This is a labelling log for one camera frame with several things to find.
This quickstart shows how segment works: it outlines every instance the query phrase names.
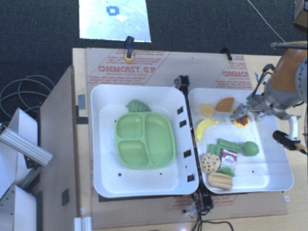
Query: toy banana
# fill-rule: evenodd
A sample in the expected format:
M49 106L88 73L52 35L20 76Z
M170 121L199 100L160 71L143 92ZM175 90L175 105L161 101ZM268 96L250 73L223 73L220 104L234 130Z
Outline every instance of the toy banana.
M209 126L218 123L218 121L213 121L211 119L204 119L203 121L201 121L195 129L196 140L199 142L202 139L204 130Z

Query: white tray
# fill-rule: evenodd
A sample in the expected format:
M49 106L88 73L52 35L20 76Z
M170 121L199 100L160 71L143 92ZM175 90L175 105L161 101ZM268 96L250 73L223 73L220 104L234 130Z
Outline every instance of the white tray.
M132 169L120 162L116 153L115 120L128 112L125 105L131 100L142 101L151 111L168 118L176 146L175 160L171 165L159 169ZM90 105L94 187L100 195L115 198L183 195L196 191L199 179L186 102L178 89L99 85L91 92ZM180 128L182 121L186 121L186 125ZM191 155L184 157L186 151Z
M234 97L232 109L245 102L250 90L203 89L196 88L190 92L189 100L194 127L206 117L200 112L200 105L216 104L224 98ZM203 173L206 187L214 193L248 193L286 191L293 185L294 178L284 147L273 138L274 131L279 130L274 116L264 117L256 122L249 113L250 124L247 128L236 128L230 121L230 113L214 111L211 119L219 121L218 125L208 127L200 142L197 142L198 154L201 157L207 153L208 145L217 143L217 138L242 144L253 141L259 146L256 156L247 157L238 154L235 166L235 177L231 190L221 190L208 185L207 175Z

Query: black carpet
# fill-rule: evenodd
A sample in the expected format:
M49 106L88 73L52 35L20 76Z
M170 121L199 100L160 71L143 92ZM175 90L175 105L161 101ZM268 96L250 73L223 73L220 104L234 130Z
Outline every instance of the black carpet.
M285 41L307 40L293 24L295 0L251 0ZM281 55L281 41L246 0L146 0L151 43L136 49ZM78 0L0 0L0 90L31 75L57 82L72 63L72 48L122 48L120 41L79 38ZM10 114L15 104L9 99ZM9 120L0 114L0 122Z

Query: silver metal bar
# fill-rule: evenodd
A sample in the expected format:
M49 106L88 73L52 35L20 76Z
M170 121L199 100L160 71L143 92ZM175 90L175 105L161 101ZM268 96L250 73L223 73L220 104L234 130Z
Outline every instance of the silver metal bar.
M21 152L26 157L46 166L52 159L52 154L21 137L18 133L0 123L0 141Z

